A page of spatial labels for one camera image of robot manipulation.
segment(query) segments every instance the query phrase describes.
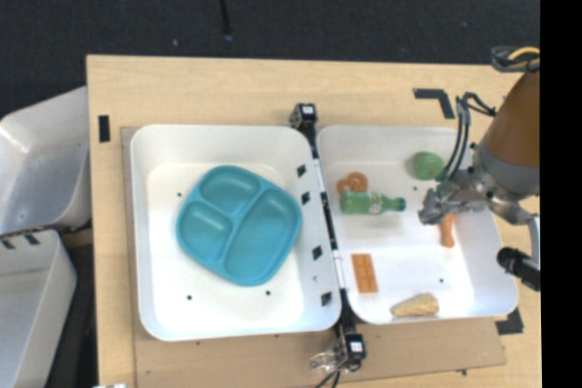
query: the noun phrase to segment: white bin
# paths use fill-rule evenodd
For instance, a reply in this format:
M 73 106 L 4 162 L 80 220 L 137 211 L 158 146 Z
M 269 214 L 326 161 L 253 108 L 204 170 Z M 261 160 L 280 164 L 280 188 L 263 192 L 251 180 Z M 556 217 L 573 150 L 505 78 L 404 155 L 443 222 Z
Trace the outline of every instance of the white bin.
M 87 90 L 0 121 L 0 234 L 76 228 L 91 216 Z
M 339 291 L 303 135 L 284 127 L 152 125 L 135 133 L 130 154 L 139 314 L 148 332 L 176 341 L 317 331 L 335 323 Z M 185 198 L 208 170 L 224 164 L 264 177 L 301 207 L 293 250 L 260 286 L 232 284 L 207 271 L 176 239 Z M 303 204 L 305 193 L 310 200 Z
M 393 304 L 430 292 L 451 319 L 511 312 L 517 304 L 513 278 L 497 265 L 501 242 L 492 214 L 460 214 L 457 246 L 440 245 L 436 226 L 417 218 L 426 189 L 411 175 L 411 158 L 430 151 L 447 159 L 455 134 L 442 128 L 324 128 L 318 136 L 320 165 L 298 131 L 276 126 L 151 125 L 131 139 L 139 314 L 154 337 L 192 340 L 329 328 L 341 310 L 339 283 L 346 282 L 353 310 L 369 323 L 404 322 Z M 192 260 L 176 240 L 176 218 L 184 198 L 210 169 L 237 165 L 277 184 L 301 204 L 303 228 L 293 252 L 265 285 L 231 284 Z M 306 173 L 297 175 L 304 166 Z M 337 181 L 364 172 L 372 190 L 404 197 L 403 213 L 345 215 Z M 339 250 L 336 269 L 319 195 L 326 189 Z M 321 256 L 314 259 L 316 248 Z M 377 293 L 359 293 L 351 254 L 370 254 Z M 331 301 L 322 305 L 322 296 Z
M 447 128 L 329 126 L 317 138 L 348 299 L 366 322 L 405 322 L 390 308 L 420 293 L 433 294 L 439 303 L 437 317 L 427 318 L 506 315 L 517 305 L 515 280 L 497 264 L 502 243 L 490 211 L 455 214 L 452 248 L 441 244 L 438 225 L 418 220 L 427 189 L 437 183 L 414 177 L 414 156 L 428 151 L 446 163 L 455 137 Z M 467 151 L 462 167 L 470 162 Z M 366 175 L 369 191 L 403 197 L 406 210 L 343 214 L 336 183 L 351 172 Z M 351 254 L 371 255 L 377 293 L 358 292 Z
M 0 243 L 0 388 L 42 388 L 55 357 L 76 272 L 55 230 Z

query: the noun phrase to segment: green toy bottle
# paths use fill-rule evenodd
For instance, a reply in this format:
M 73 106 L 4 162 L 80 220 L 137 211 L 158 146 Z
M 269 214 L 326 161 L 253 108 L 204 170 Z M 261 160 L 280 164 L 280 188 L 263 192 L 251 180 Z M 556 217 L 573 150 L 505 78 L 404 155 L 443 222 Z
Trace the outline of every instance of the green toy bottle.
M 390 199 L 381 193 L 368 191 L 345 191 L 339 199 L 339 207 L 344 214 L 379 215 L 389 210 L 403 212 L 406 209 L 406 200 L 402 197 Z

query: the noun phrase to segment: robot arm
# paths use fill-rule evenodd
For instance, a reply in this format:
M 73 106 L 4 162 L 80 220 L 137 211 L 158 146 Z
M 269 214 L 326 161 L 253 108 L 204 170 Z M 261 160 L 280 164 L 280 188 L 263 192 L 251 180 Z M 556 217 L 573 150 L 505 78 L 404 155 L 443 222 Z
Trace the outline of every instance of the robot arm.
M 504 248 L 497 261 L 539 291 L 539 217 L 519 204 L 539 194 L 539 51 L 528 47 L 510 51 L 507 57 L 499 57 L 498 53 L 496 49 L 492 51 L 495 68 L 523 74 L 498 112 L 471 93 L 457 99 L 459 129 L 455 150 L 436 178 L 439 184 L 426 193 L 418 216 L 423 224 L 439 224 L 447 214 L 488 208 L 510 224 L 527 225 L 531 256 Z M 471 99 L 479 106 L 470 104 Z M 460 170 L 471 123 L 470 109 L 494 116 L 494 120 L 479 145 L 471 147 L 475 151 L 471 166 Z

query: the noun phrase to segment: blue divided plate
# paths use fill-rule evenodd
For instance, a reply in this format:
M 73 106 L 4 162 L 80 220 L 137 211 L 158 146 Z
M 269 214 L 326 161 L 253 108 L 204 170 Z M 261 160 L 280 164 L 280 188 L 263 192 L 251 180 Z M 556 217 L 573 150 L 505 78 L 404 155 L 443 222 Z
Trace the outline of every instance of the blue divided plate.
M 301 228 L 295 199 L 242 168 L 207 172 L 186 198 L 176 223 L 190 257 L 227 280 L 256 286 L 279 270 Z

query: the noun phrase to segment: wooden board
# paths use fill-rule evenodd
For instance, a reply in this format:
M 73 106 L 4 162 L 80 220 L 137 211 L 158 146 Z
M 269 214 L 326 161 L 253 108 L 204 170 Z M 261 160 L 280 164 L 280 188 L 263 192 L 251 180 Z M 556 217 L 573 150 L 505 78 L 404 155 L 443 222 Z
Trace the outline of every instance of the wooden board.
M 316 104 L 322 126 L 454 128 L 455 120 L 444 118 L 437 101 L 418 100 L 413 89 L 442 88 L 451 100 L 470 90 L 485 102 L 499 105 L 514 77 L 479 65 L 89 56 L 100 383 L 179 387 L 192 386 L 196 379 L 201 386 L 313 385 L 321 374 L 311 373 L 308 357 L 333 339 L 326 332 L 186 343 L 163 343 L 149 336 L 132 307 L 132 250 L 126 228 L 131 219 L 125 215 L 122 128 L 160 123 L 285 124 L 299 102 Z M 104 117 L 109 122 L 109 140 L 101 142 L 99 125 Z M 486 117 L 474 120 L 478 141 L 490 121 Z M 507 244 L 527 250 L 527 231 L 498 225 Z M 342 382 L 379 387 L 391 386 L 392 381 L 361 381 L 405 377 L 394 386 L 417 386 L 418 377 L 409 375 L 476 367 L 478 376 L 423 375 L 422 384 L 540 383 L 539 294 L 523 287 L 520 292 L 526 332 L 504 337 L 503 342 L 489 318 L 415 323 L 414 327 L 359 325 L 370 356 L 360 371 L 344 375 Z M 508 365 L 504 365 L 506 355 Z

